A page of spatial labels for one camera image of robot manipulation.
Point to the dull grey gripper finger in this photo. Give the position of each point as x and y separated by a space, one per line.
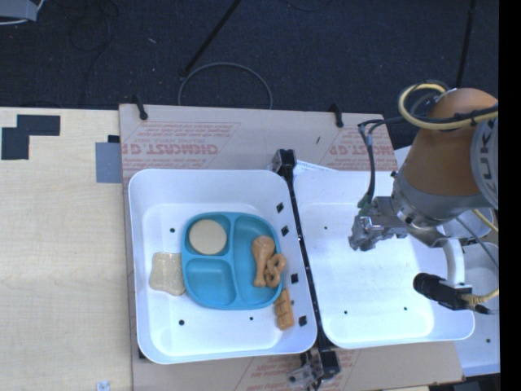
360 240
363 223

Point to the white plastic tray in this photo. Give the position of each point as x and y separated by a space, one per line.
366 291
228 332

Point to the thin black and white rod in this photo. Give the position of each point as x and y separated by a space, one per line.
305 255

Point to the brown toy waffle bar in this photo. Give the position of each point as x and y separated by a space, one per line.
285 310

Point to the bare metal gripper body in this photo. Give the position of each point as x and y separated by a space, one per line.
386 218

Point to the blue divided plate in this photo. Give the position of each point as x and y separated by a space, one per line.
211 279

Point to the brown cardboard board, red print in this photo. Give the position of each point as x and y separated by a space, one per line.
252 137

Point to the beige toy bread slice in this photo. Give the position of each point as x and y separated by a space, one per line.
167 273

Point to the beige round biscuit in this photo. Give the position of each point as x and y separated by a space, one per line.
207 237

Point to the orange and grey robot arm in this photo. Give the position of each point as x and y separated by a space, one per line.
441 157

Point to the tan toy pretzel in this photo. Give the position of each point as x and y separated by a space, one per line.
278 264

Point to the black cylinder on white bracket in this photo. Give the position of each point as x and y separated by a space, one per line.
437 287

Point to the tan toy chicken drumstick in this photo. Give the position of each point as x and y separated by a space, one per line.
261 255

